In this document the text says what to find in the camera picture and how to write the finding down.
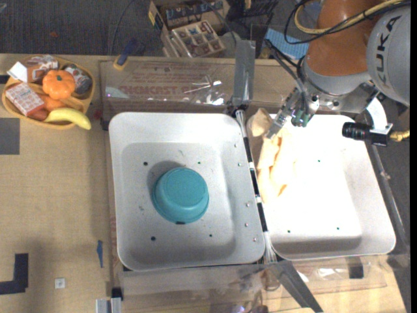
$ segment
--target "gray square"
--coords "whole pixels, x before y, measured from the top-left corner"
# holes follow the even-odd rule
[[[20,119],[0,118],[0,155],[20,154]]]

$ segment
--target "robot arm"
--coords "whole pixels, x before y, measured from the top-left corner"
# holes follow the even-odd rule
[[[376,96],[383,93],[410,105],[409,5],[410,0],[326,0],[318,29],[307,29],[318,35],[300,64],[296,89],[267,136],[278,133],[288,118],[293,125],[305,127],[317,110],[361,113],[368,109],[374,126],[349,125],[343,135],[370,137],[374,144],[386,145],[392,125],[386,122]]]

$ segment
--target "wooden surface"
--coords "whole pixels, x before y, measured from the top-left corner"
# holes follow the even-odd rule
[[[25,55],[0,54],[0,74]],[[14,255],[29,253],[25,293],[0,295],[0,311],[94,312],[95,300],[110,295],[113,283],[106,174],[107,132],[93,114],[101,107],[98,64],[104,56],[62,55],[88,68],[97,90],[87,115],[90,131],[56,131],[20,124],[20,154],[0,156],[0,281],[12,280]],[[292,85],[284,76],[287,85]],[[0,118],[12,117],[0,106]],[[103,242],[104,267],[96,253]],[[384,268],[385,286],[316,296],[326,312],[405,312],[393,272]],[[66,288],[54,288],[64,277]],[[273,311],[295,309],[290,298],[268,302]],[[144,312],[125,305],[126,312]],[[165,310],[164,312],[193,312]]]

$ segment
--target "yellow cable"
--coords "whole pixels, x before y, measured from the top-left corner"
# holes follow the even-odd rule
[[[407,131],[394,131],[390,134],[390,138],[393,139],[395,142],[400,142],[405,138],[410,137],[410,130]]]
[[[334,29],[334,31],[339,31],[339,30],[343,30],[344,28],[347,28],[349,26],[351,26],[352,24],[355,24],[356,22],[359,22],[361,20],[363,20],[367,15],[372,14],[374,12],[377,12],[380,9],[389,7],[391,5],[394,5],[396,3],[402,2],[402,1],[406,1],[406,0],[388,0],[385,1],[383,3],[380,3],[379,5],[376,5],[368,10],[363,11],[363,13],[361,13],[360,15],[357,15],[357,17],[349,20],[346,23],[341,24],[339,27],[336,27]],[[295,25],[297,26],[297,28],[299,28],[299,30],[307,33],[307,34],[312,34],[312,35],[320,35],[322,33],[325,33],[326,31],[330,30],[331,28],[325,28],[325,29],[312,29],[312,28],[306,28],[303,27],[301,25],[301,23],[298,21],[298,15],[302,12],[302,10],[304,9],[304,5],[301,5],[297,8],[295,15],[294,15],[294,22]]]

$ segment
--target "banana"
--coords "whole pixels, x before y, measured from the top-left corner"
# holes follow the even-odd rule
[[[43,120],[45,123],[59,121],[68,121],[86,130],[91,129],[90,119],[84,113],[74,108],[58,108],[52,110],[47,118]]]

